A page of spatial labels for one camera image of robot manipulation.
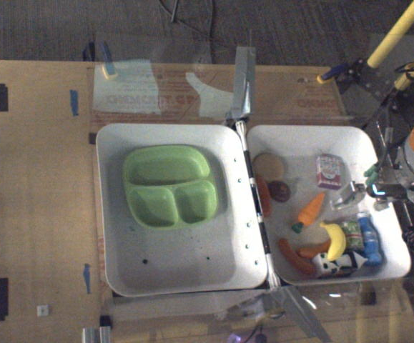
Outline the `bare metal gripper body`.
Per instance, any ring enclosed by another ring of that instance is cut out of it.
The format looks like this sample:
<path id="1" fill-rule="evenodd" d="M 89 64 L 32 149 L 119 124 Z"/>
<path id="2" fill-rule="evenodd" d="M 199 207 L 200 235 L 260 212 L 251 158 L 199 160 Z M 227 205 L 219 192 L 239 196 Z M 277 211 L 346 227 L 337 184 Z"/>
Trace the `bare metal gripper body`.
<path id="1" fill-rule="evenodd" d="M 412 204 L 413 201 L 409 198 L 408 189 L 402 184 L 384 184 L 374 183 L 367 185 L 366 193 L 374 199 L 375 209 L 387 209 L 390 204 Z"/>

